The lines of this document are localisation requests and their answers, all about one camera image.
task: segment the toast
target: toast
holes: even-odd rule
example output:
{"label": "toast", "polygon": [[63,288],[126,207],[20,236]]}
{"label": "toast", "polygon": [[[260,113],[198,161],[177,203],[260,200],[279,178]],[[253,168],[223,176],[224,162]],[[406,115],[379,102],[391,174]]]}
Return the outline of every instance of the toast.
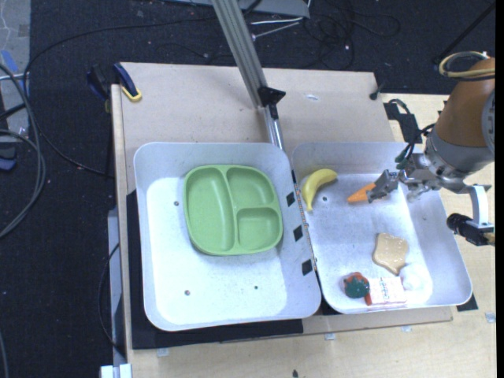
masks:
{"label": "toast", "polygon": [[407,253],[408,242],[405,239],[387,234],[386,232],[376,235],[372,260],[396,276],[399,275],[401,268],[406,264]]}

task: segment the yellow banana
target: yellow banana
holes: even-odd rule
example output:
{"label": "yellow banana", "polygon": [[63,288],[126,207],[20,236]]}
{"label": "yellow banana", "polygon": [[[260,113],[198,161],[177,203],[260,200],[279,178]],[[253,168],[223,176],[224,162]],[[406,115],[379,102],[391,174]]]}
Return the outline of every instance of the yellow banana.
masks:
{"label": "yellow banana", "polygon": [[332,182],[338,177],[338,174],[332,169],[319,169],[308,176],[305,184],[302,186],[301,195],[306,203],[306,210],[312,211],[312,201],[319,187],[325,183]]}

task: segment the carrot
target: carrot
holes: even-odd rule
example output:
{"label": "carrot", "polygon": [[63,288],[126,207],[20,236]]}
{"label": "carrot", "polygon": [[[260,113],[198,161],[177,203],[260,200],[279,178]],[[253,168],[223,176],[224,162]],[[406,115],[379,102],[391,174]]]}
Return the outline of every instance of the carrot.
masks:
{"label": "carrot", "polygon": [[368,195],[366,194],[366,191],[371,191],[376,185],[373,183],[370,183],[369,185],[365,185],[352,195],[348,196],[347,201],[349,203],[355,203],[355,202],[361,202],[363,200],[368,200]]}

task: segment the metal pole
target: metal pole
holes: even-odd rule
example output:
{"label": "metal pole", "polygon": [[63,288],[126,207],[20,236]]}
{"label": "metal pole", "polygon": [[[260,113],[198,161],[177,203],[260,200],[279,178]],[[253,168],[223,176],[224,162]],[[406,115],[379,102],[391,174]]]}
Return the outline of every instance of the metal pole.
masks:
{"label": "metal pole", "polygon": [[246,26],[245,19],[237,0],[211,0],[224,35],[245,82],[252,103],[260,108],[265,117],[269,140],[284,150],[284,140],[280,122],[273,117],[269,108],[262,105],[258,90],[267,87],[265,74],[262,71],[258,53]]}

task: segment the green divided plate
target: green divided plate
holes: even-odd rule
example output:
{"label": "green divided plate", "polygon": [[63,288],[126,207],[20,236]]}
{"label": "green divided plate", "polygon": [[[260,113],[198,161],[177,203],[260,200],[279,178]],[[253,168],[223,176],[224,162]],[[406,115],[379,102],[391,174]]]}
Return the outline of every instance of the green divided plate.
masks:
{"label": "green divided plate", "polygon": [[183,200],[191,241],[205,254],[255,254],[273,248],[282,238],[275,188],[256,168],[194,168],[185,177]]}

